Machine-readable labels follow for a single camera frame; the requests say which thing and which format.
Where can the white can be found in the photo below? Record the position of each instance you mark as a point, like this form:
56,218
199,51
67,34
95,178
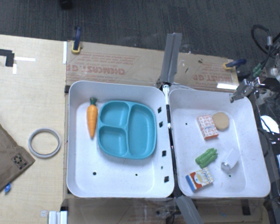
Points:
231,159

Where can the grey tape roll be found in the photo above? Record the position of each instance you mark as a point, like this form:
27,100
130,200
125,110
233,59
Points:
32,149

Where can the brown cardboard board red print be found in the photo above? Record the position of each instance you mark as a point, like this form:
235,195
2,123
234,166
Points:
134,65

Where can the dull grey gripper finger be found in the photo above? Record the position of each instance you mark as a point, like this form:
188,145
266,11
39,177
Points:
238,94
252,83

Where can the blue divided plate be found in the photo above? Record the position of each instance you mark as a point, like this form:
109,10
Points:
138,130

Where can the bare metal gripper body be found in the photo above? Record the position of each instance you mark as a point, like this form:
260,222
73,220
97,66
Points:
279,76

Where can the white plastic tray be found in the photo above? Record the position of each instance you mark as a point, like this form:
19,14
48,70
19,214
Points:
243,180
115,177

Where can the red blue white carton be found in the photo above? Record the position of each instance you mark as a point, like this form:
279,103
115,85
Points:
200,179

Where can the orange and white carton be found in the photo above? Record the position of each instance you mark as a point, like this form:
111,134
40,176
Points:
207,127

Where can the orange carrot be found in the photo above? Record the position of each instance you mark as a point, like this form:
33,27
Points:
92,118

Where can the tan round biscuit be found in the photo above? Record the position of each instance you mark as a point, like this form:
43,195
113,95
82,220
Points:
221,120

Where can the small blue clip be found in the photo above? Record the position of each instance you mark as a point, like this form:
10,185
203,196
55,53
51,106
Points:
7,187

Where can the green asparagus bundle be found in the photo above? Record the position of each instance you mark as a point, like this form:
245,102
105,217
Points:
206,158

